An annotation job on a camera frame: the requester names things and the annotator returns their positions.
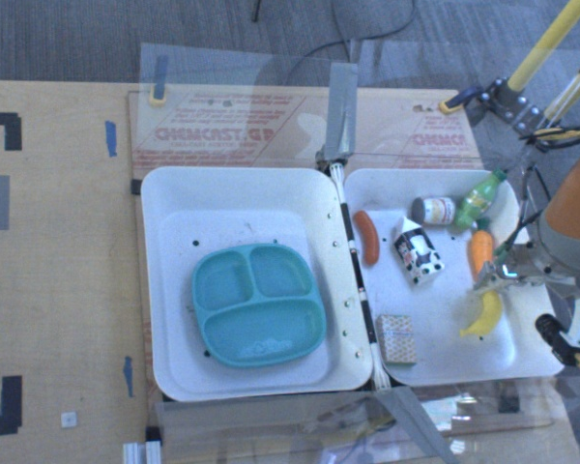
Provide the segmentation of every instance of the green bottle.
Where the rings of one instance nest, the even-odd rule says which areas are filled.
[[[492,205],[496,192],[507,174],[497,168],[488,177],[474,186],[460,201],[455,212],[455,225],[466,230]]]

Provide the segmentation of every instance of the robotic arm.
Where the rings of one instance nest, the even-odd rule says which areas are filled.
[[[495,251],[495,262],[481,271],[476,289],[493,288],[495,283],[545,283],[563,299],[573,300],[568,330],[551,314],[539,316],[536,328],[561,363],[580,368],[580,159],[537,215],[534,227],[528,243],[515,244],[514,232]]]

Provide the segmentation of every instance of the gray floor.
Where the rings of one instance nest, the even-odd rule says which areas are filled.
[[[411,1],[334,1],[262,0],[253,22],[254,0],[0,0],[0,79],[136,82],[142,44],[302,56],[341,32],[362,45],[361,86],[461,90],[510,75],[568,0],[416,0],[408,27],[366,41],[399,26]],[[346,60],[339,45],[313,56]],[[544,107],[579,68],[580,21],[525,94]],[[580,124],[580,102],[564,124]],[[511,164],[519,147],[502,121],[474,130],[488,168]],[[580,146],[539,158],[552,191],[579,157]],[[559,387],[580,442],[580,376],[565,370]]]

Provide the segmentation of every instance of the bottle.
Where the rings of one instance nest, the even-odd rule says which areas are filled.
[[[494,240],[492,234],[487,230],[489,224],[488,218],[480,218],[477,220],[477,230],[471,237],[470,254],[471,264],[473,268],[473,278],[477,280],[479,272],[483,268],[483,264],[488,261],[492,262],[492,254],[494,252]]]
[[[459,208],[455,213],[455,225],[461,230],[470,228],[473,222],[492,205],[499,185],[506,178],[507,174],[497,168],[486,179],[474,186],[459,203]]]

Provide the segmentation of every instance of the sausage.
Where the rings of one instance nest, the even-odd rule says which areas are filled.
[[[365,264],[373,265],[380,257],[380,241],[378,240],[378,232],[376,231],[374,222],[363,210],[354,214],[353,221],[361,232],[363,260]]]

